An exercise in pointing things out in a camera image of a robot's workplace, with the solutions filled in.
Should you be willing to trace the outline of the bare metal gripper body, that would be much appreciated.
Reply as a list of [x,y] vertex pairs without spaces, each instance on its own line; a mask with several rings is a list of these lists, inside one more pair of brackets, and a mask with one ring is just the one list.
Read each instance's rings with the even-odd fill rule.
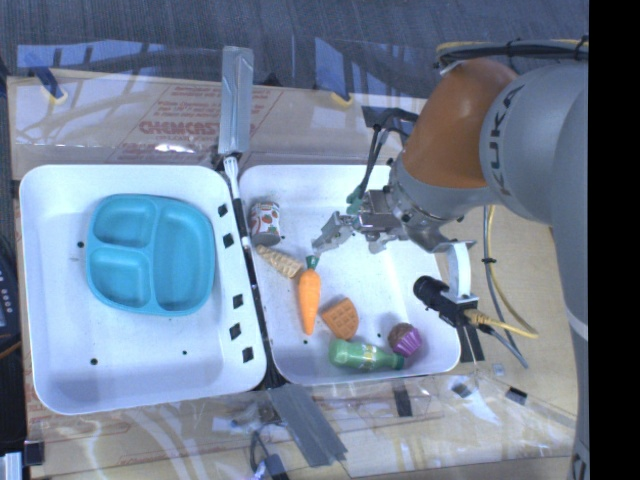
[[356,219],[373,254],[390,241],[411,241],[428,253],[442,252],[452,243],[441,227],[459,218],[458,189],[371,190],[364,196]]

